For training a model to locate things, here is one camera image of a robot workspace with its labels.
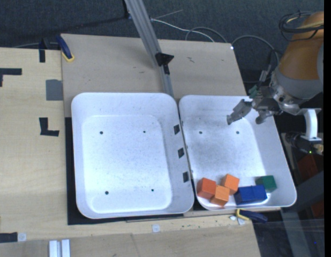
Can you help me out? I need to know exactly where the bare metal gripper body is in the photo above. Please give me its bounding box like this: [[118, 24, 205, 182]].
[[251, 79, 307, 116]]

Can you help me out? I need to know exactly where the white plastic tray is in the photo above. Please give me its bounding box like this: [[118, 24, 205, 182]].
[[71, 92, 195, 220], [178, 94, 298, 211]]

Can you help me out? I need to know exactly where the green cube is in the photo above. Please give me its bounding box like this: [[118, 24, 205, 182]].
[[255, 175, 278, 193]]

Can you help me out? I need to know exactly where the blue cube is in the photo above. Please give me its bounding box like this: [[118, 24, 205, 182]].
[[251, 184, 268, 202], [233, 186, 254, 206]]

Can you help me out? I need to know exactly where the dark orange cube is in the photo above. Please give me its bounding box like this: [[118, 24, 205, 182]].
[[196, 177, 217, 200]]

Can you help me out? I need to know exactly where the pale wood board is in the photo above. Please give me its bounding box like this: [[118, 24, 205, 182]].
[[60, 33, 283, 224]]

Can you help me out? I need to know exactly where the black cylinder on white bracket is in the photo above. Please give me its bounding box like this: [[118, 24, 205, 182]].
[[284, 108, 323, 155]]

